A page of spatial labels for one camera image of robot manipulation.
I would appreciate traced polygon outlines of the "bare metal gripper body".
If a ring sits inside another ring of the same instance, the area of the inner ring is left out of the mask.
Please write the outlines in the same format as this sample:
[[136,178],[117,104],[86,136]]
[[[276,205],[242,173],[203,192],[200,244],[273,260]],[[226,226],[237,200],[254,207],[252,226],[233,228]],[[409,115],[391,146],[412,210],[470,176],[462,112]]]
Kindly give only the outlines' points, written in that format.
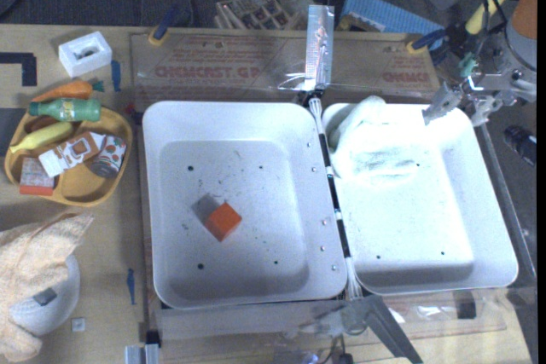
[[463,92],[475,99],[491,97],[491,106],[533,103],[537,99],[537,74],[523,67],[498,73],[473,73],[462,83]]

